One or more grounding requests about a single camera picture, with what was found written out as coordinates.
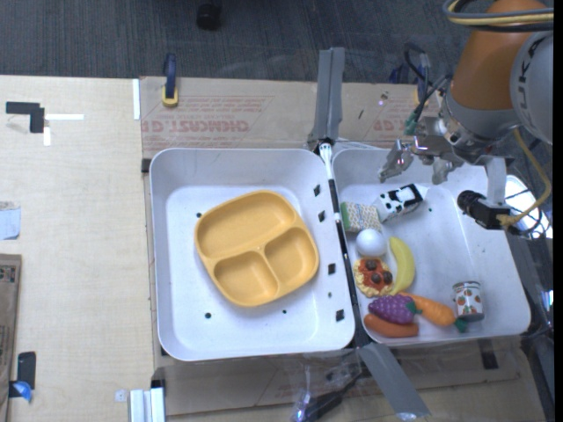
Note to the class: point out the brown cardboard board red print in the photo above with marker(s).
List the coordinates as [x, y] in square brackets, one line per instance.
[246, 117]

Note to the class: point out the green patterned packet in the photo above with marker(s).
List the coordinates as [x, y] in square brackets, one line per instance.
[360, 217]

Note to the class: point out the white plastic tray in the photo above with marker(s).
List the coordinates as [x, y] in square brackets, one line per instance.
[457, 253]
[184, 306]

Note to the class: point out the small can tomato print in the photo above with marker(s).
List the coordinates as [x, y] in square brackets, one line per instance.
[468, 301]

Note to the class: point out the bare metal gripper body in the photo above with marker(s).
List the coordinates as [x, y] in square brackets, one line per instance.
[444, 141]

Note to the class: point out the orange carrot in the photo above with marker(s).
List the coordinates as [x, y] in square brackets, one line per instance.
[433, 310]

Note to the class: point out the black and white milk carton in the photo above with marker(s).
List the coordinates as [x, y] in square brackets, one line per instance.
[398, 202]

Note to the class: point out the black cylinder on white bracket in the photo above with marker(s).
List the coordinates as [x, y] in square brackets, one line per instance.
[484, 211]

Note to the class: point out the yellow divided plate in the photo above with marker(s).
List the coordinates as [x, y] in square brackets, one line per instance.
[246, 231]

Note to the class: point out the yellow banana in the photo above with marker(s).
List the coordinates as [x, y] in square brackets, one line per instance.
[405, 262]

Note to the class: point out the white ball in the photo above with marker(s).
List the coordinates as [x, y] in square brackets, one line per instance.
[370, 242]

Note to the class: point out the brown paper packet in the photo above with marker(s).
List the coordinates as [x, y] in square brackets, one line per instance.
[9, 315]

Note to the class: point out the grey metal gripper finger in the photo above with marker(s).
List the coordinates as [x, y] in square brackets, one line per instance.
[443, 172]
[394, 161]

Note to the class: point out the orange sausage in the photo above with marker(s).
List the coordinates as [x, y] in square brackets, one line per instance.
[391, 330]

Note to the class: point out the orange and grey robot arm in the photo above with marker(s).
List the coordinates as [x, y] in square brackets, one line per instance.
[488, 73]

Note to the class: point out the purple grapes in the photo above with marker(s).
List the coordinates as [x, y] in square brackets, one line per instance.
[391, 308]

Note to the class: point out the pizza slice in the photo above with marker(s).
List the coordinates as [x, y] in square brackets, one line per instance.
[371, 277]

